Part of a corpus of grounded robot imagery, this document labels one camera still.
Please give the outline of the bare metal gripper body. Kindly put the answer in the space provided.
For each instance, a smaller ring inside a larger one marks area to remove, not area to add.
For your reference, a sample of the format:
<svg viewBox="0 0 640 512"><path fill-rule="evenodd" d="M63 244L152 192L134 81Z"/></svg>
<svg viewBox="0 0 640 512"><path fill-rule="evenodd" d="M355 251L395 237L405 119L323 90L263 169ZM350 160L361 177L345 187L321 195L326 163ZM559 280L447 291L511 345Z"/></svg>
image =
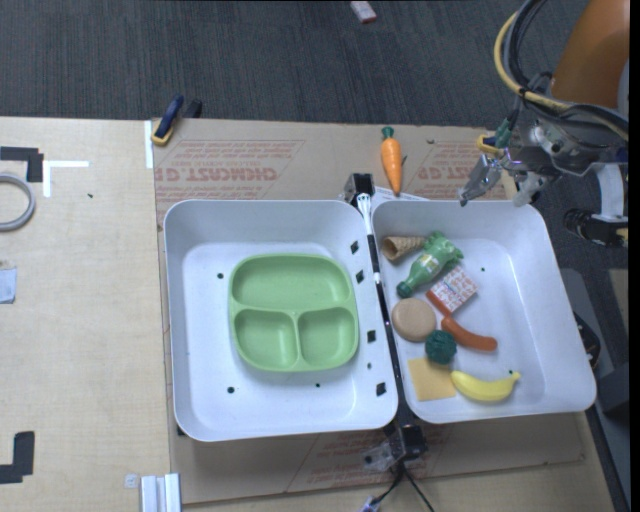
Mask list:
<svg viewBox="0 0 640 512"><path fill-rule="evenodd" d="M512 176L584 176L608 163L608 128L593 112L558 117L508 114L501 128L501 167Z"/></svg>

